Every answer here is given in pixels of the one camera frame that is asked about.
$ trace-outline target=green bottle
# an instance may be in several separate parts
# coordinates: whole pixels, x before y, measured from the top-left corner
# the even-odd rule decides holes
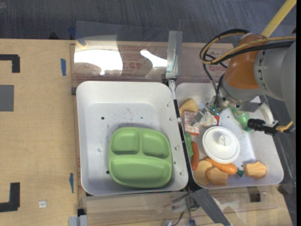
[[[234,106],[231,106],[234,117],[238,120],[245,131],[251,131],[252,129],[248,127],[249,115],[245,111],[239,111]]]

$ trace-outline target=small white square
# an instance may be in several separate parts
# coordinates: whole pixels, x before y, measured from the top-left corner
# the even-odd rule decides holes
[[[40,208],[47,207],[47,200],[39,200],[39,207]]]

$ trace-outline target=black corner marker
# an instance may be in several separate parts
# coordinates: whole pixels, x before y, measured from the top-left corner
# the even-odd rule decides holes
[[[17,211],[20,207],[20,183],[10,183],[9,201],[0,203],[0,212]]]
[[[0,60],[11,60],[11,72],[20,73],[20,57],[18,55],[4,55],[0,54]]]

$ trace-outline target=yellow cable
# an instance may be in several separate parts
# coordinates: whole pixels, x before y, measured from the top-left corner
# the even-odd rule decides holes
[[[291,121],[290,123],[288,123],[286,126],[277,126],[276,130],[279,132],[284,132],[285,130],[289,129],[293,124],[293,121]]]
[[[265,37],[269,37],[274,30],[278,27],[278,25],[282,22],[285,16],[291,11],[291,9],[296,5],[297,0],[286,0],[286,2],[282,5],[280,10],[275,14],[266,28],[262,31],[261,35]]]
[[[254,41],[250,41],[248,43],[244,43],[242,45],[237,46],[236,48],[233,48],[231,50],[229,50],[227,53],[223,54],[222,56],[210,60],[210,61],[206,61],[204,59],[201,58],[202,63],[206,64],[206,65],[210,65],[210,64],[214,64],[216,62],[218,62],[219,60],[225,58],[226,56],[233,54],[235,52],[239,52],[242,49],[244,49],[245,47],[251,45],[251,44],[255,44],[255,43],[260,43],[260,42],[267,42],[267,41],[276,41],[276,40],[294,40],[296,39],[296,36],[285,36],[285,37],[274,37],[274,38],[265,38],[265,39],[259,39],[259,40],[254,40]],[[213,43],[215,43],[216,40],[213,40],[211,43],[209,43],[208,45],[212,45]]]

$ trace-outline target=gray square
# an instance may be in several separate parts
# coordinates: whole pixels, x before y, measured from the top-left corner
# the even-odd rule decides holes
[[[0,111],[14,111],[13,85],[0,85]]]

